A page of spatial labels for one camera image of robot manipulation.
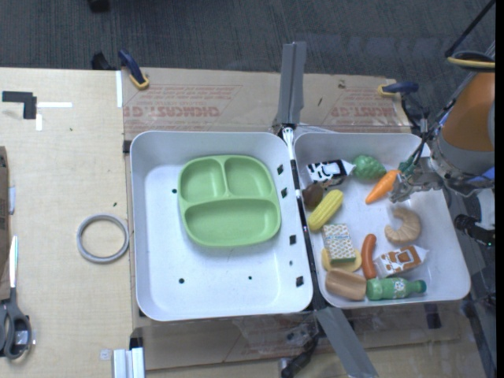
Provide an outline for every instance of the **gray carpet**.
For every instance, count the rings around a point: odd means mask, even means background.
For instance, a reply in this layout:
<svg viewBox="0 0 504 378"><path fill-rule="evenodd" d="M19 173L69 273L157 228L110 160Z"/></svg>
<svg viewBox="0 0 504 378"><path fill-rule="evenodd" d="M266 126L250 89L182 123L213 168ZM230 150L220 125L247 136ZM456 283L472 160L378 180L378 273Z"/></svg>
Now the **gray carpet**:
<svg viewBox="0 0 504 378"><path fill-rule="evenodd" d="M441 107L466 72L443 52L489 0L0 0L0 66L90 69L102 51L119 66L278 72L284 43L308 43L306 72L412 80ZM495 40L495 7L461 49Z"/></svg>

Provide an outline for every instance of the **toy sausage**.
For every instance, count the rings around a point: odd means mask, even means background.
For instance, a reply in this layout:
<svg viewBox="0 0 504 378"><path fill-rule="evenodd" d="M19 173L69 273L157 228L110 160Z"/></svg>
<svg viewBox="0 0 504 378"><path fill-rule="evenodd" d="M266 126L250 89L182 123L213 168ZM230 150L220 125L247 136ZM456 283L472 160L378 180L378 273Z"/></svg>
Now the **toy sausage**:
<svg viewBox="0 0 504 378"><path fill-rule="evenodd" d="M367 280L376 277L375 265L372 263L372 252L376 245L376 235L368 234L362 243L362 272Z"/></svg>

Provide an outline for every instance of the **roll of tape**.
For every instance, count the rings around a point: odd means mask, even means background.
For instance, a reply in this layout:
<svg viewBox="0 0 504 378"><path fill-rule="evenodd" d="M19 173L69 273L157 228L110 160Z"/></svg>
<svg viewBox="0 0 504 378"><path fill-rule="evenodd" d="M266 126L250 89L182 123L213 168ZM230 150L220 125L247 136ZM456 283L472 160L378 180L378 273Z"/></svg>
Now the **roll of tape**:
<svg viewBox="0 0 504 378"><path fill-rule="evenodd" d="M119 227L123 232L124 235L123 246L115 254L101 257L93 255L92 253L87 251L86 248L84 248L84 245L82 244L82 234L86 229L86 227L88 227L95 221L111 221L115 225L117 225L117 227ZM82 223L80 223L79 229L77 230L76 238L77 238L77 249L79 250L80 254L84 257L84 259L87 259L88 261L92 261L94 263L110 263L112 261L116 261L122 255L124 255L126 250L128 250L128 244L129 244L128 226L123 220L121 220L118 216L115 216L113 214L98 213L94 214L93 216L89 216Z"/></svg>

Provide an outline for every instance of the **white tape mark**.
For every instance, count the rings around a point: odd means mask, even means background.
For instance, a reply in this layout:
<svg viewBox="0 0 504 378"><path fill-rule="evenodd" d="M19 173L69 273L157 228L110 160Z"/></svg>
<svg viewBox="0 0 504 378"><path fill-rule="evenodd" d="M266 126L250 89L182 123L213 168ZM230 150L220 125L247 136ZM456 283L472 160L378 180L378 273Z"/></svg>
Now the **white tape mark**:
<svg viewBox="0 0 504 378"><path fill-rule="evenodd" d="M39 102L37 108L73 108L71 102Z"/></svg>
<svg viewBox="0 0 504 378"><path fill-rule="evenodd" d="M103 360L103 361L110 360L111 356L112 356L111 349L102 349L102 350L100 350L100 360Z"/></svg>
<svg viewBox="0 0 504 378"><path fill-rule="evenodd" d="M9 187L9 214L12 216L14 214L14 210L16 209L16 187Z"/></svg>
<svg viewBox="0 0 504 378"><path fill-rule="evenodd" d="M116 93L117 93L117 108L123 107L123 77L120 70L116 71Z"/></svg>
<svg viewBox="0 0 504 378"><path fill-rule="evenodd" d="M35 130L40 132L42 130L42 114L37 113L37 117L35 118Z"/></svg>

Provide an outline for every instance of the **toy bread roll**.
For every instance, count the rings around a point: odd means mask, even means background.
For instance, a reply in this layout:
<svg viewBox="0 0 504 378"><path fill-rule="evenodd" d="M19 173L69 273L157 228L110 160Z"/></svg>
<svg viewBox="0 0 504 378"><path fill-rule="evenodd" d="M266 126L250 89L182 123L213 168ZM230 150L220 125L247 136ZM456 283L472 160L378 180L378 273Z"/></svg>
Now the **toy bread roll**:
<svg viewBox="0 0 504 378"><path fill-rule="evenodd" d="M338 268L329 270L325 277L325 287L329 292L355 301L364 299L366 282L364 276Z"/></svg>

